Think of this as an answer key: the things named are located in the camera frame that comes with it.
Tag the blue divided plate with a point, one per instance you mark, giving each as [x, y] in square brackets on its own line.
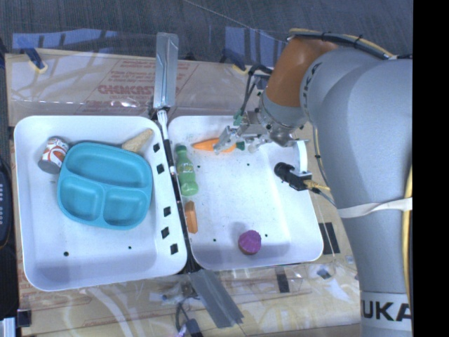
[101, 174]

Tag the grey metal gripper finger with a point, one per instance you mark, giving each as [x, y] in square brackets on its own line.
[223, 144]
[232, 130]

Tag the orange carrot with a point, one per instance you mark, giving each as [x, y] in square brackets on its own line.
[205, 144]

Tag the beige bread stick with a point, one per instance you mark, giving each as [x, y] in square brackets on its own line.
[138, 140]

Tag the brown cardboard board red print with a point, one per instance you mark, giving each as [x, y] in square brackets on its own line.
[105, 83]

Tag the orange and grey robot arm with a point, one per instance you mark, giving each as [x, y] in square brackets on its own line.
[361, 128]

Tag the orange rounded block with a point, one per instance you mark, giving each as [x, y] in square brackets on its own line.
[191, 217]

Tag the magenta round cupcake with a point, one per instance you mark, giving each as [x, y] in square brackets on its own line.
[249, 241]

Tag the white plastic tray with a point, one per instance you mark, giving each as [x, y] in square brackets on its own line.
[98, 255]
[238, 202]

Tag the orange and white can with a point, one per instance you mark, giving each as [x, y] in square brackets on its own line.
[53, 154]

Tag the green plastic bottle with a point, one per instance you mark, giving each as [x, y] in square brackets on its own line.
[186, 172]

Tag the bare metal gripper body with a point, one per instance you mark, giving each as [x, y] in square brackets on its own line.
[257, 129]

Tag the black cylinder on white bracket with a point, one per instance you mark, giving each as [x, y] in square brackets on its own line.
[293, 177]

